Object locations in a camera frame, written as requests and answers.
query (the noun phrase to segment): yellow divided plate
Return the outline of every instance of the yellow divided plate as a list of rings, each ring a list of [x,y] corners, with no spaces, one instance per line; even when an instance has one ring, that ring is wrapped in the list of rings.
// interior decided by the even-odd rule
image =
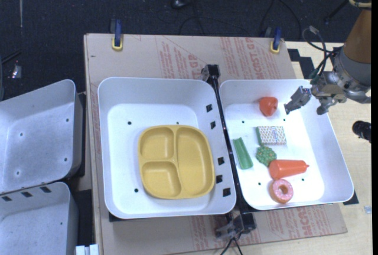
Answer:
[[[195,198],[214,186],[211,149],[205,134],[195,127],[146,129],[139,137],[138,156],[143,186],[154,197]]]

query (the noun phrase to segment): green broccoli toy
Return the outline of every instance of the green broccoli toy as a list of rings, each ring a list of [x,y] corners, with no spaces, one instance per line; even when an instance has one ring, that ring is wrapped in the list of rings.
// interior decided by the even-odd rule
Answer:
[[[256,158],[260,163],[268,167],[272,160],[277,159],[277,154],[273,151],[272,148],[269,148],[267,146],[260,146],[258,147]]]

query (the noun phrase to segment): red tomato toy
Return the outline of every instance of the red tomato toy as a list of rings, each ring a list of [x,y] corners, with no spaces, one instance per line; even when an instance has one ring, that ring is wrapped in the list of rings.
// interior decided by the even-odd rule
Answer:
[[[260,111],[265,116],[272,116],[278,107],[278,100],[275,97],[263,97],[260,100]]]

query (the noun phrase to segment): white bin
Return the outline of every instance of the white bin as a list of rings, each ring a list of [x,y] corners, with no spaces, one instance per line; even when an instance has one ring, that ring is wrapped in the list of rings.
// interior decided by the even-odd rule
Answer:
[[[304,107],[286,115],[284,104],[299,86],[311,88],[306,80],[229,80],[220,86],[230,139],[242,137],[253,162],[252,168],[242,170],[233,151],[243,196],[257,210],[343,202],[353,196],[353,183],[328,114],[316,113],[319,101],[312,97]],[[271,117],[259,109],[259,99],[268,96],[278,99],[278,109]],[[269,147],[278,159],[299,159],[309,165],[305,173],[286,178],[294,188],[286,204],[278,204],[269,195],[272,178],[256,159],[257,126],[282,126],[286,145]]]
[[[124,219],[224,214],[236,203],[233,175],[215,92],[200,80],[108,78],[98,89],[105,203]],[[218,183],[198,198],[165,200],[143,188],[138,139],[159,125],[200,129],[213,154]]]
[[[0,195],[1,255],[73,255],[78,210],[62,182]]]
[[[0,194],[73,175],[82,161],[82,127],[71,80],[0,102]]]

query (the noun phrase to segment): dark floor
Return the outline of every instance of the dark floor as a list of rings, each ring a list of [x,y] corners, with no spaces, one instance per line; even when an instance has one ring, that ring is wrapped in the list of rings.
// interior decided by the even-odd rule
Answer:
[[[194,0],[175,10],[171,0],[0,0],[0,56],[21,50],[3,63],[4,99],[62,79],[84,91],[83,36],[109,32],[112,18],[122,20],[125,34],[258,37],[281,27],[282,37],[293,41],[313,25],[326,42],[343,42],[359,10],[346,4],[328,25],[324,18],[344,1]],[[15,66],[21,77],[13,79]]]

